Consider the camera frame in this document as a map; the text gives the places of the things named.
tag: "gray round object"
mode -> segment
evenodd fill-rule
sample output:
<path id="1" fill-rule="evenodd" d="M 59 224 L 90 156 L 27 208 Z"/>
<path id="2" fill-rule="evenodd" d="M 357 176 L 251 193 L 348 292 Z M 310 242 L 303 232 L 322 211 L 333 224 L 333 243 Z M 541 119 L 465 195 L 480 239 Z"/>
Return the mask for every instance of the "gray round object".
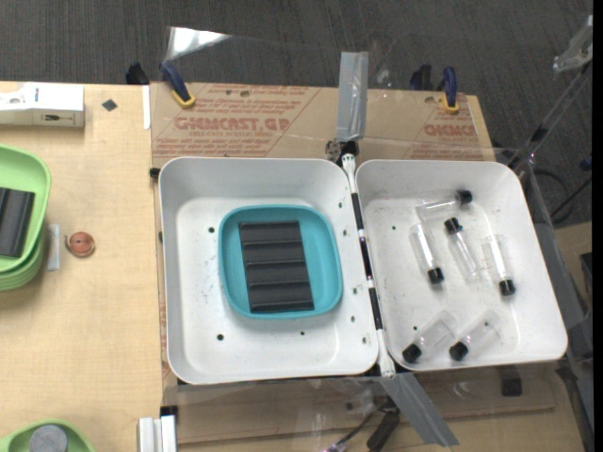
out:
<path id="1" fill-rule="evenodd" d="M 42 426 L 31 436 L 29 452 L 66 452 L 67 434 L 57 426 Z"/>

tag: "gray carpet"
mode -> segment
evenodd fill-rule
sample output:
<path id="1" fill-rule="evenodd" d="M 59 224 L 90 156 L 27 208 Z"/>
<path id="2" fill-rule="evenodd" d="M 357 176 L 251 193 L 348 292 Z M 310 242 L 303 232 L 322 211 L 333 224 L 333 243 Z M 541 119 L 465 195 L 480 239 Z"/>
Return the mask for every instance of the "gray carpet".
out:
<path id="1" fill-rule="evenodd" d="M 593 13 L 594 0 L 0 0 L 0 79 L 124 83 L 137 60 L 159 78 L 169 25 L 324 48 L 311 71 L 261 73 L 252 59 L 238 75 L 290 84 L 336 85 L 332 49 L 386 46 L 398 87 L 432 65 L 433 83 L 453 66 L 459 90 L 477 95 L 491 138 L 517 148 L 575 73 L 555 76 L 553 57 Z M 294 56 L 288 62 L 295 68 Z M 200 79 L 206 78 L 204 69 Z M 535 156 L 549 212 L 587 180 L 592 155 L 592 65 L 577 100 Z M 588 184 L 558 226 L 592 220 Z"/>

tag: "white plastic tray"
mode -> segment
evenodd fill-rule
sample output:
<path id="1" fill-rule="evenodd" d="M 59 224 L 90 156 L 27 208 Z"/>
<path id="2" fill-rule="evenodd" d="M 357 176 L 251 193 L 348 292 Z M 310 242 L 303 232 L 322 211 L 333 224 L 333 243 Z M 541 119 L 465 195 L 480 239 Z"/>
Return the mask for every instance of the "white plastic tray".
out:
<path id="1" fill-rule="evenodd" d="M 567 334 L 530 211 L 517 176 L 494 162 L 373 160 L 356 173 L 368 245 L 381 302 L 391 356 L 413 370 L 487 366 L 559 359 Z M 444 223 L 430 223 L 445 275 L 441 290 L 432 289 L 420 270 L 409 240 L 419 222 L 415 206 L 425 196 L 468 189 L 474 200 L 456 215 L 474 242 L 481 264 L 481 239 L 504 236 L 516 292 L 503 298 L 484 271 L 467 282 L 448 251 Z M 406 363 L 402 351 L 412 343 L 415 327 L 440 310 L 448 310 L 457 333 L 481 312 L 494 310 L 502 319 L 501 339 L 462 362 L 448 349 L 427 360 Z"/>
<path id="2" fill-rule="evenodd" d="M 348 181 L 333 163 L 300 159 L 182 157 L 159 175 L 165 255 L 167 351 L 191 384 L 347 376 L 368 370 L 378 344 Z M 260 320 L 223 293 L 218 228 L 239 206 L 299 204 L 331 224 L 343 296 L 328 313 Z"/>

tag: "brown round object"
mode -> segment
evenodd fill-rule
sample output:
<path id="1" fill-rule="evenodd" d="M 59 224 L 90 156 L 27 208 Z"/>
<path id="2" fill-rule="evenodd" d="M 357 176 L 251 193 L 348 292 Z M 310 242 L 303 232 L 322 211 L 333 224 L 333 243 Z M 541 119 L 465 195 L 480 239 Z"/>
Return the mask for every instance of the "brown round object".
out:
<path id="1" fill-rule="evenodd" d="M 67 248 L 75 256 L 85 258 L 94 252 L 94 238 L 83 231 L 73 233 L 67 241 Z"/>

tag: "wooden table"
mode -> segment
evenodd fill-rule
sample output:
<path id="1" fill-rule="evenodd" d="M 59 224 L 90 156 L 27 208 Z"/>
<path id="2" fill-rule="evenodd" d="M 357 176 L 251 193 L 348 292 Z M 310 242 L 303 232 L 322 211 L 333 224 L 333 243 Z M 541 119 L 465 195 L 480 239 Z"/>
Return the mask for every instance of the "wooden table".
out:
<path id="1" fill-rule="evenodd" d="M 0 83 L 0 91 L 16 88 Z M 86 85 L 85 99 L 84 129 L 0 127 L 0 142 L 35 153 L 50 169 L 46 221 L 58 223 L 64 235 L 86 231 L 97 243 L 95 253 L 84 259 L 61 247 L 59 270 L 46 271 L 44 263 L 34 281 L 0 293 L 0 437 L 36 420 L 60 418 L 80 428 L 99 452 L 135 451 L 137 422 L 158 416 L 166 387 L 156 185 L 148 174 L 151 132 L 143 125 L 141 87 Z M 102 107 L 108 99 L 117 104 L 110 112 Z M 471 99 L 477 104 L 477 98 Z M 476 120 L 486 132 L 481 112 Z M 451 418 L 448 424 L 461 442 L 455 450 L 582 450 L 561 380 L 550 368 L 538 383 L 548 387 L 542 410 Z M 243 423 L 229 420 L 230 412 L 215 409 L 215 422 L 242 430 Z M 265 414 L 262 420 L 269 420 L 268 409 Z M 454 417 L 454 411 L 448 416 Z M 183 435 L 209 427 L 193 422 L 194 417 L 181 417 L 179 427 L 187 428 Z M 372 430 L 363 430 L 348 450 L 366 450 Z M 347 431 L 318 429 L 179 448 L 320 450 Z M 397 429 L 388 447 L 440 450 L 424 445 L 408 424 Z"/>

